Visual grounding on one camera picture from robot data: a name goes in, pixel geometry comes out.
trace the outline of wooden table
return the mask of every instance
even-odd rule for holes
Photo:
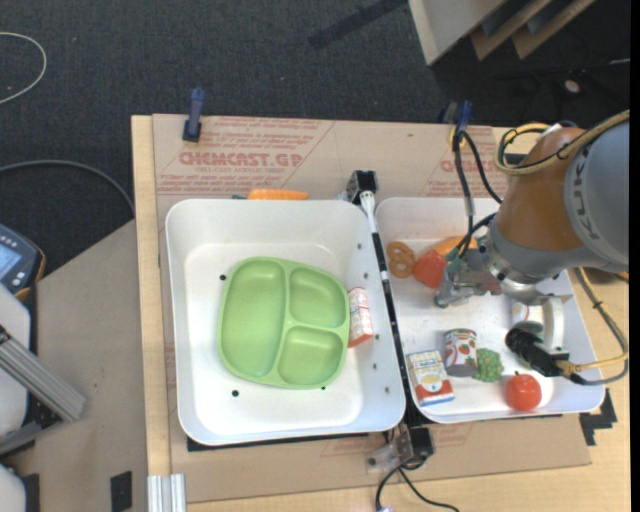
[[[149,475],[168,476],[172,471],[164,360],[159,240],[155,194],[153,122],[151,116],[134,116],[131,123],[136,198],[136,229],[140,279],[140,306],[144,359],[144,392]],[[614,318],[628,333],[628,285],[606,279],[595,283]],[[577,300],[599,358],[613,357],[619,347],[576,287]],[[428,498],[451,503],[461,511],[630,510],[629,379],[609,386],[617,415],[613,428],[596,432],[596,446],[589,448],[592,464],[559,470],[496,474],[416,483]],[[374,510],[375,487],[305,492],[231,501],[190,504],[189,510],[264,512]],[[388,485],[383,503],[395,511],[431,510],[404,484]]]

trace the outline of black electronic device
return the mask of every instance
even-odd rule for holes
[[[0,284],[20,300],[44,272],[42,251],[28,238],[0,224]]]

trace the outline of green plate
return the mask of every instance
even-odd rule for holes
[[[218,353],[231,372],[254,382],[322,387],[342,369],[349,322],[347,292],[328,272],[248,258],[227,276]]]

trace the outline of pretzel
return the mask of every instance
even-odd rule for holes
[[[413,273],[415,259],[413,251],[402,242],[391,242],[387,245],[389,271],[400,278],[409,277]]]

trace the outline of black floor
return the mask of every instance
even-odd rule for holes
[[[0,167],[71,160],[130,196],[130,117],[186,113],[194,87],[204,114],[434,123],[469,100],[472,123],[494,126],[588,127],[630,103],[629,62],[610,63],[630,57],[631,0],[595,2],[526,59],[508,41],[480,62],[466,38],[431,67],[402,0],[13,0],[2,31],[36,39],[48,67],[0,103]],[[0,36],[0,102],[40,67],[35,46]],[[584,71],[581,95],[559,88],[571,71]],[[88,172],[0,170],[0,224],[40,245],[49,272],[131,218]]]

